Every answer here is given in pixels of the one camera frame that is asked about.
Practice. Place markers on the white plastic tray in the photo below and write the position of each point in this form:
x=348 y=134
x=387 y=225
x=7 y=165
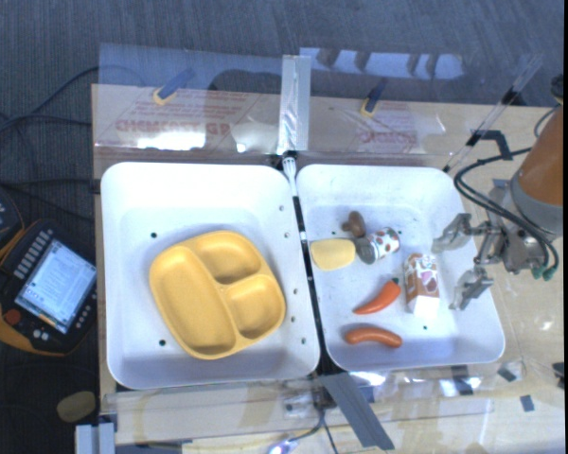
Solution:
x=407 y=192
x=137 y=197

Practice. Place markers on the orange sausage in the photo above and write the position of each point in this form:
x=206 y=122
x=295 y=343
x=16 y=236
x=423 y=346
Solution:
x=373 y=337

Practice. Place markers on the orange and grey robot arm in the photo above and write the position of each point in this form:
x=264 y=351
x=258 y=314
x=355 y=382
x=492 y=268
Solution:
x=542 y=168

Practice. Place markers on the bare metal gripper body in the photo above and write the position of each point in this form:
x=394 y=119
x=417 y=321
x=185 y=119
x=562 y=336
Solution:
x=518 y=249

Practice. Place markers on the brown toy mushroom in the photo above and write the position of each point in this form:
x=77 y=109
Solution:
x=355 y=225

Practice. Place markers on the pale yellow toy bread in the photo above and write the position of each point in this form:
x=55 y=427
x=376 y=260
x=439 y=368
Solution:
x=332 y=254

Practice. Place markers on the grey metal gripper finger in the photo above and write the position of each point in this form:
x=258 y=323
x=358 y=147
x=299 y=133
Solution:
x=454 y=234
x=471 y=286

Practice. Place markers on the brown and white carton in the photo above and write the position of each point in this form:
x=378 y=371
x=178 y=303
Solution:
x=421 y=282

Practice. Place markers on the dull yellow oval object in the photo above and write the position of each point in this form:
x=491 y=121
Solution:
x=76 y=406

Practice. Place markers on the brown cardboard board red print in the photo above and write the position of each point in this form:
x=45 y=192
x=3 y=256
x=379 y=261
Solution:
x=194 y=126

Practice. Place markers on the white can with red print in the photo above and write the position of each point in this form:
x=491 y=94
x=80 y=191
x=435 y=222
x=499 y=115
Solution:
x=383 y=244

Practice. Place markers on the orange carrot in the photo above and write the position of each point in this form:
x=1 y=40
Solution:
x=381 y=298

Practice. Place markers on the yellow divided plate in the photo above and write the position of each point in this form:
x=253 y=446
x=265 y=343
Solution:
x=189 y=296

